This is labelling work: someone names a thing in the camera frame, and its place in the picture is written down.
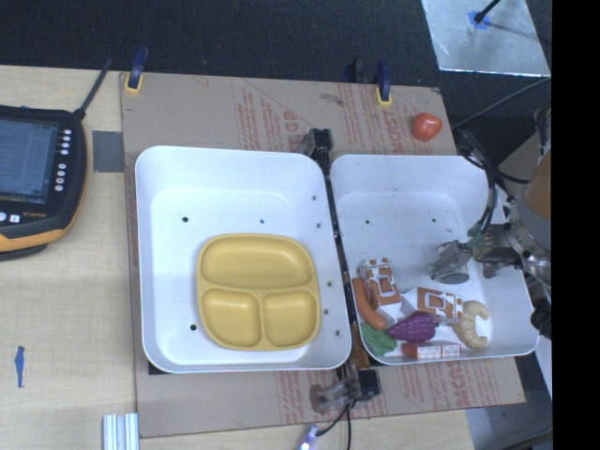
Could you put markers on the small silver can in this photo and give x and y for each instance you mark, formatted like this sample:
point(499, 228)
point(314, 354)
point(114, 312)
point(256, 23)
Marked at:
point(457, 278)

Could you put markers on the orange and white carton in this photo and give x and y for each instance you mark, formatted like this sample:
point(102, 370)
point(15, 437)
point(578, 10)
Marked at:
point(436, 304)
point(382, 286)

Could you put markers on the yellow divided plate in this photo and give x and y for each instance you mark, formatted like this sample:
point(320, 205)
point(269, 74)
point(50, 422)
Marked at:
point(258, 260)

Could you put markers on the thin black rod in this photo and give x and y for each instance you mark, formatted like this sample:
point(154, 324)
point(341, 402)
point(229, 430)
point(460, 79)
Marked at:
point(338, 246)

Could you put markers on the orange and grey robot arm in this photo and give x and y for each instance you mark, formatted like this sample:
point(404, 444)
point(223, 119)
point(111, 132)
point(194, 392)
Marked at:
point(539, 190)

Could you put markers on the beige croissant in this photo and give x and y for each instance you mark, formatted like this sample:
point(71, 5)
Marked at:
point(471, 333)

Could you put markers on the white plastic tray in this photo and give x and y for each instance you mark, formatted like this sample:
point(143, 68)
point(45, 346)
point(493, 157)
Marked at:
point(398, 204)
point(178, 251)

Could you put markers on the green leafy vegetable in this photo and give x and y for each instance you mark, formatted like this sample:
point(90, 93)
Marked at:
point(377, 341)

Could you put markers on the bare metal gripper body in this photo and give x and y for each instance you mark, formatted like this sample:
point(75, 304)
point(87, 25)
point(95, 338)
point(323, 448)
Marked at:
point(501, 253)

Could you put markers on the brown cardboard board red print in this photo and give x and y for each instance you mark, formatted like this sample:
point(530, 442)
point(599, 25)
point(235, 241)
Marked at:
point(211, 110)

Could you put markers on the black cylinder on white bracket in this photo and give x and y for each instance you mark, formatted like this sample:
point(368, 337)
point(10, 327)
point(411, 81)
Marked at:
point(543, 319)

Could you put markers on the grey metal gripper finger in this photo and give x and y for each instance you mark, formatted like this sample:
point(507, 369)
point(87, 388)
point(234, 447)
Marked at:
point(452, 249)
point(441, 266)

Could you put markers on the orange sausage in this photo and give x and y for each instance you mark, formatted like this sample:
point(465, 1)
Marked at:
point(368, 310)

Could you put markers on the purple grapes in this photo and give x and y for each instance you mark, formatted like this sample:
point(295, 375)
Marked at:
point(412, 328)

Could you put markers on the red tomato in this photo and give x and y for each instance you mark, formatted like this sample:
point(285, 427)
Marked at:
point(426, 127)

